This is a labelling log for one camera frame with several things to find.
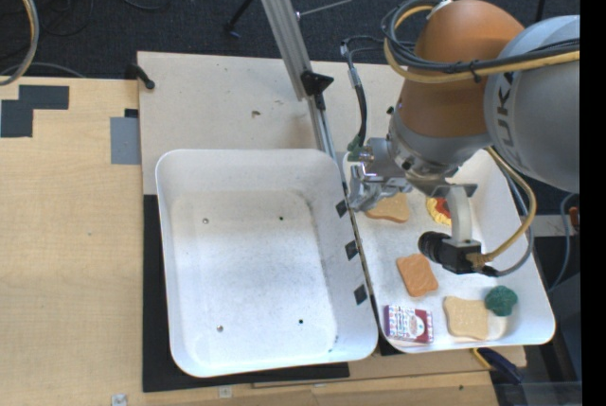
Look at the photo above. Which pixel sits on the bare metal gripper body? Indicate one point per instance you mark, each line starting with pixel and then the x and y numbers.
pixel 386 158

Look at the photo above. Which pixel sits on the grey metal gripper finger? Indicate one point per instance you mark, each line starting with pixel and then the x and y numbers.
pixel 390 186
pixel 362 196

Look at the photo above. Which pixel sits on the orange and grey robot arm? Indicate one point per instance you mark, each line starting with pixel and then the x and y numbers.
pixel 454 63

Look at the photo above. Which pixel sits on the tan bread slice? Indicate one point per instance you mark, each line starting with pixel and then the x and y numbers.
pixel 390 210

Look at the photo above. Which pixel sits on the yellow and red pizza slice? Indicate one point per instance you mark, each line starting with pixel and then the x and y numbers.
pixel 439 211

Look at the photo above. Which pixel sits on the thin black and white rod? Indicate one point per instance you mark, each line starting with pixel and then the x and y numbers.
pixel 364 271

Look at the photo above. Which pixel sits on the orange toast slice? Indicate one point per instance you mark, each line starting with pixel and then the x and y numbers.
pixel 416 275

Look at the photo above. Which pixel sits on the white plastic tray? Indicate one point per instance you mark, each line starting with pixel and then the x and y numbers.
pixel 251 262
pixel 473 286

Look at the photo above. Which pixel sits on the purple and white carton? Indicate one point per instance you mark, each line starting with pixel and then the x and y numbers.
pixel 408 324

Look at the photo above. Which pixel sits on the pale bread slice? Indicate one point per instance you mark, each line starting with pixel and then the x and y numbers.
pixel 466 318

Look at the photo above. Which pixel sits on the green broccoli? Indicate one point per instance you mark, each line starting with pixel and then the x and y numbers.
pixel 501 300

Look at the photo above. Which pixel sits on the pale wood board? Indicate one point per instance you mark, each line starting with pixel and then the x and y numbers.
pixel 213 101

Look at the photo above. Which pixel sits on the black cylinder on white bracket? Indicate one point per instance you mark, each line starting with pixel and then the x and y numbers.
pixel 450 250

